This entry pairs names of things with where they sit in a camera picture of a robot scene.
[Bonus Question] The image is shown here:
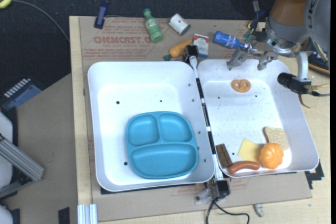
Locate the orange pumpkin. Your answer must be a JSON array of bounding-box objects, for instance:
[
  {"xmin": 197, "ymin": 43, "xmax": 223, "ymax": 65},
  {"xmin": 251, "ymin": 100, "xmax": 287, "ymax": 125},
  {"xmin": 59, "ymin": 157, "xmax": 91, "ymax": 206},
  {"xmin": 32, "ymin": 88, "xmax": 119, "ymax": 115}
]
[{"xmin": 259, "ymin": 142, "xmax": 285, "ymax": 169}]

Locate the blue plastic bottle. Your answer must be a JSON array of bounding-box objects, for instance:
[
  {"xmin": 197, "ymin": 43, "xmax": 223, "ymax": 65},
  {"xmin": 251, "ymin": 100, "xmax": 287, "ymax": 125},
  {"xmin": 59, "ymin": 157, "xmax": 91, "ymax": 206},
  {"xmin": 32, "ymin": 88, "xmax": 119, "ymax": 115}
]
[{"xmin": 212, "ymin": 30, "xmax": 249, "ymax": 49}]

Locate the brown cardboard board red print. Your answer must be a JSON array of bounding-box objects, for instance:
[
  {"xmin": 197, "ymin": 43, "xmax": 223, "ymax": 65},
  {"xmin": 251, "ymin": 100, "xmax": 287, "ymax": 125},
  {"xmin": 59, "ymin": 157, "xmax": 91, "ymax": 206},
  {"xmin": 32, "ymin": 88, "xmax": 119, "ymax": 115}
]
[{"xmin": 78, "ymin": 16, "xmax": 313, "ymax": 222}]

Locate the yellow cheese slice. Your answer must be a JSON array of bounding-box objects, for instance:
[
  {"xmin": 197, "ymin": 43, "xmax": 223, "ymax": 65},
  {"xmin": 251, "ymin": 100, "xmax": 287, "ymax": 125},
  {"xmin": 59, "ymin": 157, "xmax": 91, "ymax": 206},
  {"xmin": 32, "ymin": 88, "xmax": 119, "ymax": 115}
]
[{"xmin": 237, "ymin": 138, "xmax": 264, "ymax": 162}]

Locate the thin black and white rod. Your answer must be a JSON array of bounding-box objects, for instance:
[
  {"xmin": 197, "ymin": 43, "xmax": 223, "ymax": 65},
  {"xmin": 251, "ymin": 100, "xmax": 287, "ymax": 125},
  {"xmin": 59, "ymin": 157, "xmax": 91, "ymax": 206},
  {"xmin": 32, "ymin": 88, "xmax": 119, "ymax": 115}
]
[{"xmin": 188, "ymin": 56, "xmax": 224, "ymax": 181}]

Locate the orange carrot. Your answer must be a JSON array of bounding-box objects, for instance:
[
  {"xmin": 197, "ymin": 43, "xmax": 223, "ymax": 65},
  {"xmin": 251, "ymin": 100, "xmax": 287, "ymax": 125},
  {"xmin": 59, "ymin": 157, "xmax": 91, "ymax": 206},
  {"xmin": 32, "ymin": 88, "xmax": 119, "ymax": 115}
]
[{"xmin": 163, "ymin": 38, "xmax": 193, "ymax": 61}]

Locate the black cylinder on white bracket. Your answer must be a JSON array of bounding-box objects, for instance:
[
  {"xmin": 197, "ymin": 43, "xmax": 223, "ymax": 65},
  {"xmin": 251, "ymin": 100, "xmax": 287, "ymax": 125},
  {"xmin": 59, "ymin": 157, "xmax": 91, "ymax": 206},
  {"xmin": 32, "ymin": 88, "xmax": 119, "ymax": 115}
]
[{"xmin": 277, "ymin": 51, "xmax": 313, "ymax": 95}]

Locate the orange-brown sausage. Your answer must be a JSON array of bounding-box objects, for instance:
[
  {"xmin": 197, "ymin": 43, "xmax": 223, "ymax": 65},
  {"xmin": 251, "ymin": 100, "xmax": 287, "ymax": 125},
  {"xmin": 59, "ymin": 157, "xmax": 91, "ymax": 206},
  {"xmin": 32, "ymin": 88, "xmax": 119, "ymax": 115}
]
[{"xmin": 227, "ymin": 160, "xmax": 261, "ymax": 175}]

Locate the brown chocolate bar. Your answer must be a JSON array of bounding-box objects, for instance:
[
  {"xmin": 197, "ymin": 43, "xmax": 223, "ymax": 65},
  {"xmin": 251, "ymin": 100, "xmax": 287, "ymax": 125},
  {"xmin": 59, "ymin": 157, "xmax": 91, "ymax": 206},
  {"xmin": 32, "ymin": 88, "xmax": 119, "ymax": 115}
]
[{"xmin": 215, "ymin": 143, "xmax": 233, "ymax": 168}]

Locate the pale bread slice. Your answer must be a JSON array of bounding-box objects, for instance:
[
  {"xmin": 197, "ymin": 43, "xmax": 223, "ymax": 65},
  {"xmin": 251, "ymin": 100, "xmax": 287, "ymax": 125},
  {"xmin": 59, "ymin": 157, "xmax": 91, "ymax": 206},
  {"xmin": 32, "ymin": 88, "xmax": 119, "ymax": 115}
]
[{"xmin": 263, "ymin": 126, "xmax": 290, "ymax": 151}]

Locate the green plastic bottle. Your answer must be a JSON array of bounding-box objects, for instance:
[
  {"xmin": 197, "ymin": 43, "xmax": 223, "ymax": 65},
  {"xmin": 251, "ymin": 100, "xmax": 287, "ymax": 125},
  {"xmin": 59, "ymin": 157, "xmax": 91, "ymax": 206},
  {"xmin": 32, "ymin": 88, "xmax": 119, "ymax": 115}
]
[{"xmin": 142, "ymin": 8, "xmax": 164, "ymax": 44}]

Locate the orange pretzel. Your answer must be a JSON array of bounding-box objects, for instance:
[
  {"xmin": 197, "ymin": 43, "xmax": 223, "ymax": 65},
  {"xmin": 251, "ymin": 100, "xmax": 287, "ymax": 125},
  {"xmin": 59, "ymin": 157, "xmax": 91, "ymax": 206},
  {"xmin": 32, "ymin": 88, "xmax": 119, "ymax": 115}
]
[{"xmin": 230, "ymin": 79, "xmax": 251, "ymax": 93}]

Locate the black block with thin wires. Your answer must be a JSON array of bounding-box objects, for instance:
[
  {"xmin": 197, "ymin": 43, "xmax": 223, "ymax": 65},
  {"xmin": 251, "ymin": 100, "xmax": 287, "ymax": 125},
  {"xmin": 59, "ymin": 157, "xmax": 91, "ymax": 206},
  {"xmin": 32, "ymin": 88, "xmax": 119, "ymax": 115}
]
[
  {"xmin": 215, "ymin": 179, "xmax": 232, "ymax": 198},
  {"xmin": 185, "ymin": 45, "xmax": 199, "ymax": 58}
]

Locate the white plastic tray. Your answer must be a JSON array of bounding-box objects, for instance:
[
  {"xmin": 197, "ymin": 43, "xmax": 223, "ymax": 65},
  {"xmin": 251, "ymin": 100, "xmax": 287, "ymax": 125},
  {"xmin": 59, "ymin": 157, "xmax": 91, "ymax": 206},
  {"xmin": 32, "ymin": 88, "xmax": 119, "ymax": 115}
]
[
  {"xmin": 87, "ymin": 60, "xmax": 216, "ymax": 193},
  {"xmin": 196, "ymin": 58, "xmax": 320, "ymax": 179}
]

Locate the white and orange carton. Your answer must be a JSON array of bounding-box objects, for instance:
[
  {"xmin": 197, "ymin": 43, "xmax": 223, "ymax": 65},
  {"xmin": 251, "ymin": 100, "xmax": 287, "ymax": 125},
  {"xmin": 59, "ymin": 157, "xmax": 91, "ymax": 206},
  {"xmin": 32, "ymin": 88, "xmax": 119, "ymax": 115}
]
[{"xmin": 192, "ymin": 33, "xmax": 210, "ymax": 58}]

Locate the white can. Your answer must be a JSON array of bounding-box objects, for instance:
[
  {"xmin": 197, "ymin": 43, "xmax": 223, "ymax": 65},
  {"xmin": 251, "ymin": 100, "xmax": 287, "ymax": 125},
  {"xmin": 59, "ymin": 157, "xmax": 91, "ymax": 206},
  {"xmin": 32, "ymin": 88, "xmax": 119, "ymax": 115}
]
[{"xmin": 167, "ymin": 13, "xmax": 191, "ymax": 36}]

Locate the blue divided plate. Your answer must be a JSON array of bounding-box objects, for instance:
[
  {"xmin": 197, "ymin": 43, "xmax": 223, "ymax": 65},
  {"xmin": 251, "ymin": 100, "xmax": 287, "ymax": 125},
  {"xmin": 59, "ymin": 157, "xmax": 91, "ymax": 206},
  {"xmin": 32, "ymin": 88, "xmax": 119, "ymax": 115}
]
[{"xmin": 124, "ymin": 111, "xmax": 199, "ymax": 180}]

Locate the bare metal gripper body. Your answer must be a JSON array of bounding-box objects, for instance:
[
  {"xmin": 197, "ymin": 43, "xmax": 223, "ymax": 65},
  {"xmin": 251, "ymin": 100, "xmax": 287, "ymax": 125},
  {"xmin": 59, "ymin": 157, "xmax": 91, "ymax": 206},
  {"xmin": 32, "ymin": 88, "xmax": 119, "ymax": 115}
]
[{"xmin": 247, "ymin": 38, "xmax": 294, "ymax": 58}]

